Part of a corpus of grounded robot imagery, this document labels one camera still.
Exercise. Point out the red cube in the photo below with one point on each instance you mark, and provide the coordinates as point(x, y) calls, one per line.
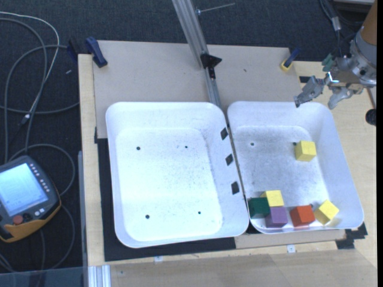
point(302, 215)

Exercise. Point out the brown cardboard board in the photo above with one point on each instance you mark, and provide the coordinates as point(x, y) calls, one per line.
point(155, 76)

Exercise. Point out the white plastic tray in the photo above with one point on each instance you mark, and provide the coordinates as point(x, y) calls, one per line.
point(167, 184)
point(278, 172)

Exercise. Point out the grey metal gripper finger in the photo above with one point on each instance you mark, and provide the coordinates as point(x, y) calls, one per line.
point(338, 96)
point(311, 90)

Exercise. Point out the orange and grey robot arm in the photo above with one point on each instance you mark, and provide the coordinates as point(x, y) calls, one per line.
point(368, 34)

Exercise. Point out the yellow cube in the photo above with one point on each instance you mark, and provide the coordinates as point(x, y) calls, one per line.
point(275, 198)
point(305, 151)
point(326, 211)

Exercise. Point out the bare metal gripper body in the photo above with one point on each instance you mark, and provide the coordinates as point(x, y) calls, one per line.
point(353, 75)

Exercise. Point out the green cube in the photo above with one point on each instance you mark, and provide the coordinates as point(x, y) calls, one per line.
point(258, 207)

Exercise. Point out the purple cube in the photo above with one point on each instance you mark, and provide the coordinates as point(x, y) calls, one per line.
point(276, 217)

